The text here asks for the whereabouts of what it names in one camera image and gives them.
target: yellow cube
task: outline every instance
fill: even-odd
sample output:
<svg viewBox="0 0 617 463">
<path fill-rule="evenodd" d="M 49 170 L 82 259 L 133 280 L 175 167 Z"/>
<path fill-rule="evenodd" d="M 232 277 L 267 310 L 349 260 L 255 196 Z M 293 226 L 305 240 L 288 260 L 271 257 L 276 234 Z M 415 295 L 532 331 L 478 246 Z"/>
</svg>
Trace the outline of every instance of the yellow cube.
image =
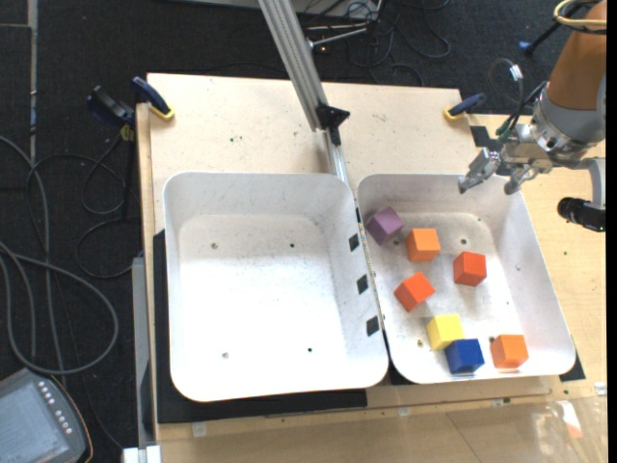
<svg viewBox="0 0 617 463">
<path fill-rule="evenodd" d="M 463 340 L 463 326 L 457 313 L 436 315 L 426 325 L 428 339 L 434 350 L 443 350 L 455 340 Z"/>
</svg>

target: purple cube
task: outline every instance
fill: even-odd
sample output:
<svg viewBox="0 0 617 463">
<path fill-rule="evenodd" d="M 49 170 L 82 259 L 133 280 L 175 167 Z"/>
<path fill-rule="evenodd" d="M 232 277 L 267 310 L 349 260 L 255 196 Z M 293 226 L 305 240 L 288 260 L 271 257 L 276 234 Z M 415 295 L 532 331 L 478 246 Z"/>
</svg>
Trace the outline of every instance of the purple cube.
<svg viewBox="0 0 617 463">
<path fill-rule="evenodd" d="M 403 220 L 398 217 L 396 211 L 391 207 L 386 207 L 386 209 L 382 209 L 368 220 L 366 231 L 371 234 L 379 245 L 383 245 L 399 233 L 404 225 Z"/>
</svg>

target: metal bracket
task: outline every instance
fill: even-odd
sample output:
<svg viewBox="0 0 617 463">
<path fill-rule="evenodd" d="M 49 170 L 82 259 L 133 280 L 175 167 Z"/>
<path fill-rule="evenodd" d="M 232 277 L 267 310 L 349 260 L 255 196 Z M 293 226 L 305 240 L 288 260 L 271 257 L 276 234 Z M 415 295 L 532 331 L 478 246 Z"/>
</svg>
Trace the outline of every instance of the metal bracket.
<svg viewBox="0 0 617 463">
<path fill-rule="evenodd" d="M 328 106 L 325 104 L 317 107 L 317 117 L 321 122 L 321 128 L 330 131 L 330 139 L 335 146 L 340 146 L 340 133 L 338 126 L 349 118 L 349 112 Z"/>
</svg>

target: orange cube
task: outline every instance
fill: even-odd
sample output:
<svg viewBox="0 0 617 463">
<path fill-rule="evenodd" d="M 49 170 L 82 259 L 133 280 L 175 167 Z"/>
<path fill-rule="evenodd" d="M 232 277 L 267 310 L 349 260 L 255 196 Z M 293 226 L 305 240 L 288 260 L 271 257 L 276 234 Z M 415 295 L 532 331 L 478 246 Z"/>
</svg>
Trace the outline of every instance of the orange cube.
<svg viewBox="0 0 617 463">
<path fill-rule="evenodd" d="M 529 358 L 523 335 L 499 335 L 491 343 L 491 353 L 497 368 L 517 368 Z"/>
<path fill-rule="evenodd" d="M 433 260 L 442 249 L 440 240 L 437 237 L 437 230 L 434 228 L 414 228 L 407 237 L 407 258 L 411 262 Z"/>
<path fill-rule="evenodd" d="M 454 260 L 454 283 L 478 286 L 486 278 L 486 256 L 464 251 Z"/>
<path fill-rule="evenodd" d="M 394 291 L 394 295 L 403 304 L 407 312 L 424 302 L 433 293 L 435 293 L 435 289 L 421 272 L 407 278 Z"/>
</svg>

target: blue cube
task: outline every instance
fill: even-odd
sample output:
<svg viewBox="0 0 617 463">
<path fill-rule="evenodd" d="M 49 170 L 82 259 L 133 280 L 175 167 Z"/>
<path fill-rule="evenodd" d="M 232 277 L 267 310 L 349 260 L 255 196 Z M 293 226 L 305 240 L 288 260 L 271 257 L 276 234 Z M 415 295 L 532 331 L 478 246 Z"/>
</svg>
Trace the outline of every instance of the blue cube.
<svg viewBox="0 0 617 463">
<path fill-rule="evenodd" d="M 445 349 L 445 357 L 453 374 L 471 374 L 484 365 L 480 342 L 455 340 Z"/>
</svg>

